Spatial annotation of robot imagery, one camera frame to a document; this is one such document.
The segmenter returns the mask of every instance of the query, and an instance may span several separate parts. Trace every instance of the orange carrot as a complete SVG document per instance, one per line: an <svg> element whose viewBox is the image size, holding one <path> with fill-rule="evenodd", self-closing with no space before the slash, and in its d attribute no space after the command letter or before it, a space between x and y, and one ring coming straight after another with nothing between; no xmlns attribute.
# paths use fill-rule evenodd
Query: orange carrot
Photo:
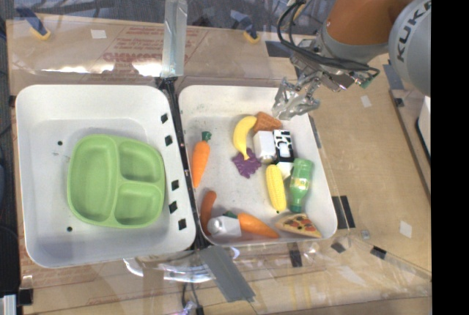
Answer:
<svg viewBox="0 0 469 315"><path fill-rule="evenodd" d="M192 184L197 188L202 179L202 175L207 166L208 157L210 155L210 146L208 140L212 134L208 131L202 132L202 140L196 143L192 152Z"/></svg>
<svg viewBox="0 0 469 315"><path fill-rule="evenodd" d="M278 233L270 228L266 223L262 222L253 215L241 212L238 214L237 219L240 222L241 230L249 231L250 233L259 234L269 238L278 238Z"/></svg>
<svg viewBox="0 0 469 315"><path fill-rule="evenodd" d="M208 190L202 199L202 205L200 207L200 226L207 236L210 236L207 224L208 220L212 217L212 208L215 203L215 199L217 199L217 193L213 190Z"/></svg>

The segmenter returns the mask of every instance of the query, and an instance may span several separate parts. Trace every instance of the green plate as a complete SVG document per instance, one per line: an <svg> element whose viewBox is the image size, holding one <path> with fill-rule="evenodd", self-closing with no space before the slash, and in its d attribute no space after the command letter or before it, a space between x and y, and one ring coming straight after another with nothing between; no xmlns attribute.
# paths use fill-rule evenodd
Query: green plate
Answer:
<svg viewBox="0 0 469 315"><path fill-rule="evenodd" d="M135 139L94 134L73 149L68 204L87 223L141 228L160 216L165 184L163 158L155 148Z"/></svg>

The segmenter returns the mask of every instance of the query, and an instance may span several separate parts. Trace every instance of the pizza slice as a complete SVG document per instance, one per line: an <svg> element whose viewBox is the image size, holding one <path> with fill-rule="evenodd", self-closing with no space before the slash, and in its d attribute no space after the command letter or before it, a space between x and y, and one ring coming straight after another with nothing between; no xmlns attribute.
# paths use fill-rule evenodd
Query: pizza slice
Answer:
<svg viewBox="0 0 469 315"><path fill-rule="evenodd" d="M309 220L306 213L295 213L285 216L276 222L276 227L280 230L301 234L307 237L321 238L322 234L316 226Z"/></svg>

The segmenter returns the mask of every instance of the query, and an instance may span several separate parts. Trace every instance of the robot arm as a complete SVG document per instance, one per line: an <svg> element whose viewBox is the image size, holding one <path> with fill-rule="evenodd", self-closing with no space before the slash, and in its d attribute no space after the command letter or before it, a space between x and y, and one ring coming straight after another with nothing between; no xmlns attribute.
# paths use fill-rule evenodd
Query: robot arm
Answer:
<svg viewBox="0 0 469 315"><path fill-rule="evenodd" d="M429 55L422 53L429 53L431 0L336 0L317 36L296 45L292 26L309 1L296 0L278 22L278 37L292 49L300 75L296 84L281 82L275 117L291 119L318 108L313 93L320 85L334 92L352 84L367 87L380 71L366 63L388 51L399 76L429 95Z"/></svg>

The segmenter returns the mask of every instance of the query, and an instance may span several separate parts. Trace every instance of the green bottle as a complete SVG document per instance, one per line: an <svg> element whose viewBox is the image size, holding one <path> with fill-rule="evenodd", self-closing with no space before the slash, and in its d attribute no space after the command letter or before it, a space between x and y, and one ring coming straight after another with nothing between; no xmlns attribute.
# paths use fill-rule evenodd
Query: green bottle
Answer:
<svg viewBox="0 0 469 315"><path fill-rule="evenodd" d="M302 213L303 198L309 191L313 162L307 159L296 158L293 162L293 171L290 178L289 210L294 213Z"/></svg>

